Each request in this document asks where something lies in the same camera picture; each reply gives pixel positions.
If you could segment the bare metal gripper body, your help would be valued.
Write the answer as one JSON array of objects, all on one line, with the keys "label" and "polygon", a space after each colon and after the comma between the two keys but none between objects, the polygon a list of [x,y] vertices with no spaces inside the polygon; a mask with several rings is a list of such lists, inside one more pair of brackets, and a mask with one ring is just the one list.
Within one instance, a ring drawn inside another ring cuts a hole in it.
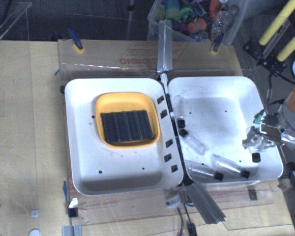
[{"label": "bare metal gripper body", "polygon": [[295,114],[266,115],[259,125],[259,134],[279,146],[295,150]]}]

